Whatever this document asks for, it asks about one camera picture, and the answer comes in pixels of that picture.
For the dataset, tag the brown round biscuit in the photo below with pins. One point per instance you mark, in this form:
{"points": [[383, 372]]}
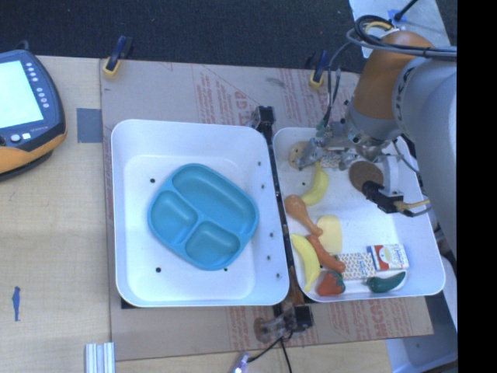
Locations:
{"points": [[363, 174]]}

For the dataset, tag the tan chip biscuit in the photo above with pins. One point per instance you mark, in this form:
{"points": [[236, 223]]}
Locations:
{"points": [[295, 154]]}

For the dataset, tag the red white blue carton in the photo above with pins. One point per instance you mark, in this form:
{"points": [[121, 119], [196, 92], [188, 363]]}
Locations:
{"points": [[388, 257]]}

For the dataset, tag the red strawberry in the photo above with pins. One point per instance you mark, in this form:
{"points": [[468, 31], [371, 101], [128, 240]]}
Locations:
{"points": [[330, 285]]}

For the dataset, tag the blue divided plate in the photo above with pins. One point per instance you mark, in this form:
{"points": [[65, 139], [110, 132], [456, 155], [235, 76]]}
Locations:
{"points": [[202, 216]]}

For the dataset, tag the orange carrot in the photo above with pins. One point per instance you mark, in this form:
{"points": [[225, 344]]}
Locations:
{"points": [[326, 258]]}

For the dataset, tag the brown cardboard board red print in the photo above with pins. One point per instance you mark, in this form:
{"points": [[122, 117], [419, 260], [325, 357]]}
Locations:
{"points": [[186, 88]]}

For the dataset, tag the pale yellow rounded block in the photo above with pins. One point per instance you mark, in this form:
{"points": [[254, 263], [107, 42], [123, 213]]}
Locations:
{"points": [[332, 233]]}

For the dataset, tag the yellow banana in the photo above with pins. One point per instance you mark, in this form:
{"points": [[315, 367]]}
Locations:
{"points": [[317, 189], [307, 256]]}

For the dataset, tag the thin black rod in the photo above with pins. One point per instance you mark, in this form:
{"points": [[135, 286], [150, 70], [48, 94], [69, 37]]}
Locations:
{"points": [[280, 212]]}

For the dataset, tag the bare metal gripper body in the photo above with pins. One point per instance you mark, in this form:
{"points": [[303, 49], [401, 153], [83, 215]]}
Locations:
{"points": [[341, 140]]}

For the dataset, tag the orange patterned packet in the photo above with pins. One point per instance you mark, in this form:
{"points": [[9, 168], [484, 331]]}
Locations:
{"points": [[357, 267]]}

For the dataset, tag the green chilli pepper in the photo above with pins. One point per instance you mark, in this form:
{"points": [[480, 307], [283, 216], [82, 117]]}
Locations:
{"points": [[386, 283]]}

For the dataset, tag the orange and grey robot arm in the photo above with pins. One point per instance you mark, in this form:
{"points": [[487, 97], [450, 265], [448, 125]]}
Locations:
{"points": [[423, 103]]}

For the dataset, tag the white plastic tray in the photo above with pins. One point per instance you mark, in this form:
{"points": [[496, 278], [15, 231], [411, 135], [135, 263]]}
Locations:
{"points": [[361, 224], [140, 216]]}

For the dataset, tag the small patterned packet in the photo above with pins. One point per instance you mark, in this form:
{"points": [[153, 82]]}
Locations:
{"points": [[333, 162]]}

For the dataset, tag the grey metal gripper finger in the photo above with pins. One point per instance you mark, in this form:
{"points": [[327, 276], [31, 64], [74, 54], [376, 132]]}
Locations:
{"points": [[346, 162], [308, 155]]}

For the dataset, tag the orange-brown chicken drumstick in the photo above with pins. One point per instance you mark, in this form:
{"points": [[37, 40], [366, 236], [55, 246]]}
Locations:
{"points": [[298, 209]]}

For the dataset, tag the black cylinder on white bracket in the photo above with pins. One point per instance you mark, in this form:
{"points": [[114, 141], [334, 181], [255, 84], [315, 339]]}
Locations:
{"points": [[382, 196]]}

